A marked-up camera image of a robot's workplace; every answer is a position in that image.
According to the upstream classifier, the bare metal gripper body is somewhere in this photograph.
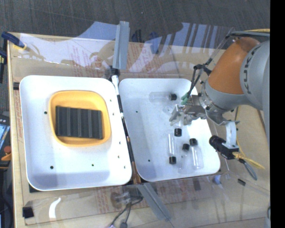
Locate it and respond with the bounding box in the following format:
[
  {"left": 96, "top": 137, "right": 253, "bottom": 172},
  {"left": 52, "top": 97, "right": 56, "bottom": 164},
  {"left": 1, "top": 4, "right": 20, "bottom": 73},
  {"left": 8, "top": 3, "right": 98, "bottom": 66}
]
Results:
[{"left": 184, "top": 95, "right": 229, "bottom": 126}]

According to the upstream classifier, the clear plastic bottle, black cap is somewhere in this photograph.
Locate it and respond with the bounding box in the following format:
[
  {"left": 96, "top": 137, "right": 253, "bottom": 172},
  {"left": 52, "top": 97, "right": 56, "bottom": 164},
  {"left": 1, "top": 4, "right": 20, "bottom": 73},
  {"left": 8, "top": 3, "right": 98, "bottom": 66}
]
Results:
[
  {"left": 189, "top": 138, "right": 204, "bottom": 170},
  {"left": 177, "top": 143, "right": 191, "bottom": 175},
  {"left": 149, "top": 91, "right": 178, "bottom": 103},
  {"left": 173, "top": 120, "right": 183, "bottom": 138},
  {"left": 167, "top": 133, "right": 178, "bottom": 165}
]

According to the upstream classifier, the white plastic tray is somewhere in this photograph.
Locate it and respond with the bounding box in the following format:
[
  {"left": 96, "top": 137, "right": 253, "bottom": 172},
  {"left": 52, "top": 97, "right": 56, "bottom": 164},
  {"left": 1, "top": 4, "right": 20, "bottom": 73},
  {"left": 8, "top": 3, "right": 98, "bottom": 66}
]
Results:
[
  {"left": 19, "top": 75, "right": 133, "bottom": 192},
  {"left": 118, "top": 77, "right": 221, "bottom": 183}
]

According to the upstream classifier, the thin black and white rod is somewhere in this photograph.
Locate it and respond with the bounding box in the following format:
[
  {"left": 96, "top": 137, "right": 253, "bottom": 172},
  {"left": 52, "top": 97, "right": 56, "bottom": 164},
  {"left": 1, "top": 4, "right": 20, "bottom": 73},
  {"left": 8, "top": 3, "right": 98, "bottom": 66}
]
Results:
[{"left": 111, "top": 75, "right": 142, "bottom": 184}]

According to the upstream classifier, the black ribbed rack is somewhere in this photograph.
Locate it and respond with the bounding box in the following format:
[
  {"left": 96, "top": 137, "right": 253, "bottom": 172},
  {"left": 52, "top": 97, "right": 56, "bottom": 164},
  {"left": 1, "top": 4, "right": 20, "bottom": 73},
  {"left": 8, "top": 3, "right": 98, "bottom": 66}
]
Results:
[{"left": 55, "top": 105, "right": 104, "bottom": 140}]

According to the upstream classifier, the yellow rounded bowl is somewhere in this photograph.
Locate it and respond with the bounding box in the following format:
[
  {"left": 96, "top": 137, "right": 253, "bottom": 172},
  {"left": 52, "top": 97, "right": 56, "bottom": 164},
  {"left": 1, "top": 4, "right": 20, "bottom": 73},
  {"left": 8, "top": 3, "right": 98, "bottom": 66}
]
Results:
[{"left": 48, "top": 90, "right": 112, "bottom": 148}]

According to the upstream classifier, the brown cardboard board, red print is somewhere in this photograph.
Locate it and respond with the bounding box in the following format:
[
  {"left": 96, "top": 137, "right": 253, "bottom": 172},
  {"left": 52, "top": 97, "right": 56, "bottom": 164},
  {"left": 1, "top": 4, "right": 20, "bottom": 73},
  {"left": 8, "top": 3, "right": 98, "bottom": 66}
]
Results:
[{"left": 7, "top": 32, "right": 271, "bottom": 228}]

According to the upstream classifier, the black cylinder on white bracket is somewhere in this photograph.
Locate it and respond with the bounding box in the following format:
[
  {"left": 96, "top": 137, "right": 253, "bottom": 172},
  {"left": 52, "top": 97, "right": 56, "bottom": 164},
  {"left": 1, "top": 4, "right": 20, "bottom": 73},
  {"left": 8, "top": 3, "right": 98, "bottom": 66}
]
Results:
[{"left": 209, "top": 121, "right": 240, "bottom": 161}]

